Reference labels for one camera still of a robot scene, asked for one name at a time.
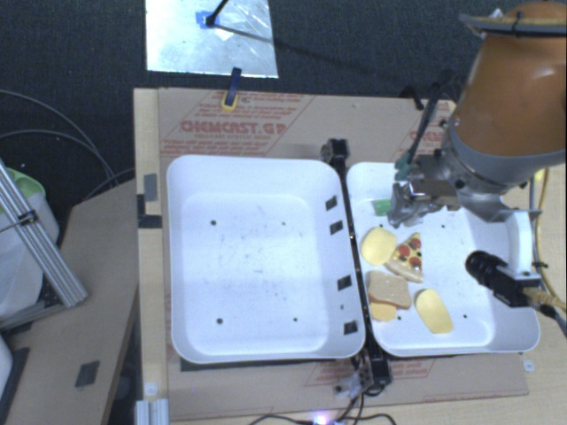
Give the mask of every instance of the toy pizza slice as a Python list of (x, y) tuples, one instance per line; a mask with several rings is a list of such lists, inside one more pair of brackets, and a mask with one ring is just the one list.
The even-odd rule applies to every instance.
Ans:
[(414, 233), (398, 245), (392, 257), (385, 265), (393, 273), (411, 282), (423, 282), (422, 240), (419, 233)]

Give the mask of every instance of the black rod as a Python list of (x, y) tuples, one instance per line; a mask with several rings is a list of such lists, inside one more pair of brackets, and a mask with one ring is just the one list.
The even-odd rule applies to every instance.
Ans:
[(207, 27), (214, 26), (214, 22), (216, 21), (217, 16), (222, 11), (222, 8), (224, 8), (224, 5), (227, 4), (228, 2), (229, 0), (222, 0), (222, 2), (217, 6), (216, 10), (214, 10), (213, 14), (205, 18), (205, 24)]

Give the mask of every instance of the dark floor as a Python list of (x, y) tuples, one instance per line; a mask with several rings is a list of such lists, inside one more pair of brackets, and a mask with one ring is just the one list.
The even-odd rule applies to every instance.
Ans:
[[(466, 74), (478, 49), (459, 13), (486, 15), (526, 1), (532, 0), (269, 0), (280, 78), (243, 79), (241, 87), (397, 96), (411, 84), (426, 96), (441, 70)], [(226, 77), (148, 72), (144, 43), (144, 0), (0, 0), (0, 89), (55, 107), (115, 173), (129, 170), (134, 88), (228, 84)], [(64, 137), (6, 137), (21, 129), (80, 136), (44, 108), (0, 93), (0, 158), (46, 186), (64, 223), (105, 172), (92, 153)]]

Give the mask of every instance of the empty white tray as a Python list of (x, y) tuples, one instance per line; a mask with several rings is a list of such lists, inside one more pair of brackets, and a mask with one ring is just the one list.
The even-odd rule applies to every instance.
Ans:
[(340, 181), (314, 160), (167, 171), (172, 339), (195, 363), (347, 358), (365, 339)]
[[(399, 310), (397, 319), (372, 321), (373, 333), (382, 348), (400, 357), (438, 356), (473, 352), (529, 351), (539, 341), (540, 327), (531, 307), (510, 308), (479, 285), (467, 273), (464, 262), (475, 250), (509, 259), (510, 235), (504, 223), (486, 223), (461, 208), (442, 210), (423, 217), (414, 227), (395, 229), (386, 217), (377, 217), (372, 201), (390, 198), (394, 177), (392, 164), (360, 163), (347, 176), (357, 241), (374, 227), (394, 233), (402, 243), (414, 232), (422, 236), (423, 283), (409, 282), (413, 299), (423, 289), (433, 288), (441, 296), (453, 320), (448, 334), (432, 334), (416, 308)], [(361, 259), (366, 276), (373, 267)]]

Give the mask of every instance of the green object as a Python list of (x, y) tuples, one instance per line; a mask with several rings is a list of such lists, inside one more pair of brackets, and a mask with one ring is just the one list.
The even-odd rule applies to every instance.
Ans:
[(409, 168), (411, 167), (411, 164), (409, 164), (408, 161), (409, 151), (406, 151), (394, 164), (396, 170), (398, 170), (394, 177), (396, 181), (405, 181), (408, 178)]
[[(22, 194), (24, 194), (24, 197), (26, 199), (32, 197), (37, 192), (41, 192), (45, 197), (45, 189), (40, 182), (36, 181), (34, 178), (30, 178), (26, 174), (12, 170), (11, 168), (8, 168), (7, 170), (13, 181), (16, 183), (16, 186), (18, 186), (18, 189)], [(0, 215), (1, 214), (4, 214), (4, 208), (2, 206), (0, 206)]]
[(385, 216), (388, 211), (392, 209), (390, 198), (387, 198), (385, 200), (374, 200), (372, 202), (372, 206), (374, 206), (374, 212), (376, 213), (376, 216), (380, 217)]

